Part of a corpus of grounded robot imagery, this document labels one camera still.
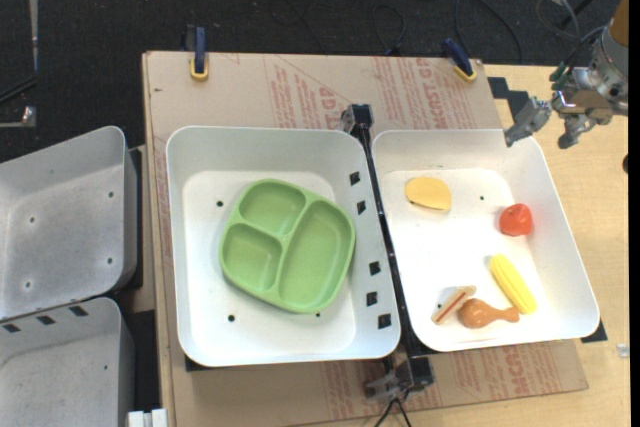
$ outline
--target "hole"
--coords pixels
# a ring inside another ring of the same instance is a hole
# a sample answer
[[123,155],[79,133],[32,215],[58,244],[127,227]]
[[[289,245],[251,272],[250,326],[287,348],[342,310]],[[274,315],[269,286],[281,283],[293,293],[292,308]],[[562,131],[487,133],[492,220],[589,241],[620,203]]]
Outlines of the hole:
[[76,317],[86,317],[87,315],[89,315],[86,310],[84,310],[80,306],[72,306],[71,308],[69,308],[69,310],[71,310],[71,313],[73,313]]
[[56,321],[53,320],[49,315],[41,315],[40,317],[36,317],[41,324],[44,326],[50,326],[51,324],[55,324]]
[[378,302],[378,292],[369,292],[367,294],[367,306],[371,306]]
[[7,331],[9,331],[9,333],[17,333],[18,331],[20,331],[20,328],[15,324],[7,324],[2,327],[5,328]]
[[380,272],[380,262],[371,262],[369,264],[369,274],[375,276]]
[[378,315],[378,329],[384,329],[391,325],[391,314],[385,313],[384,315]]

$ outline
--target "corn cob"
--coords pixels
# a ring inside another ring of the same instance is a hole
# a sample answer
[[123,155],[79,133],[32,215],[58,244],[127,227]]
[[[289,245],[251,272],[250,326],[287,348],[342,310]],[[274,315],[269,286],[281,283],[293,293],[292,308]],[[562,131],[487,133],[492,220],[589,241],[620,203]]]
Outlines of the corn cob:
[[533,294],[513,263],[504,255],[491,258],[489,267],[502,291],[521,313],[533,313],[538,308]]

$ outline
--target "yellow clamp pad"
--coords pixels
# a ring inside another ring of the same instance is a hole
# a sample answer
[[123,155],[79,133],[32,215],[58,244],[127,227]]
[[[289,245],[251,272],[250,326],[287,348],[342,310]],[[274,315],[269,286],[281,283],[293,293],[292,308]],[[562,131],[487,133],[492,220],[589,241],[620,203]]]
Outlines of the yellow clamp pad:
[[196,60],[190,59],[189,70],[191,71],[191,78],[193,80],[198,80],[200,82],[202,82],[203,80],[207,80],[207,77],[209,76],[209,60],[204,60],[204,70],[202,73],[198,73],[196,72]]
[[456,73],[458,75],[460,75],[464,80],[466,80],[467,82],[473,82],[474,80],[476,80],[476,71],[473,70],[473,73],[471,75],[467,75],[465,72],[463,72],[459,66],[456,66],[454,68],[454,70],[456,71]]

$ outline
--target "green plate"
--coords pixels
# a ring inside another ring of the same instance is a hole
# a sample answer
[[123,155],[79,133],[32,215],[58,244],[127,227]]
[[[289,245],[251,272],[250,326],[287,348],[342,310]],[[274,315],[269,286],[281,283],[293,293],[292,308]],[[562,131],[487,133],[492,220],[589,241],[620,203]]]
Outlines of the green plate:
[[285,310],[313,313],[338,295],[354,247],[353,221],[340,206],[266,179],[247,187],[235,204],[218,258],[238,288]]

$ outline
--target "blue clamp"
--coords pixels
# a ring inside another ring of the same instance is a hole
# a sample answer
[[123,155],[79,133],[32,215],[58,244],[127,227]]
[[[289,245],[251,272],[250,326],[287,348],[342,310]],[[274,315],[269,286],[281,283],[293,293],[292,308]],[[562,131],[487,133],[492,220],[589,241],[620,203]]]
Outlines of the blue clamp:
[[460,46],[458,46],[451,38],[447,38],[442,42],[442,53],[453,59],[456,63],[454,68],[456,73],[464,80],[471,82],[476,78],[476,72],[471,67],[469,57]]
[[196,27],[194,36],[194,57],[189,61],[191,77],[195,80],[206,80],[209,76],[209,63],[207,60],[207,41],[204,27]]

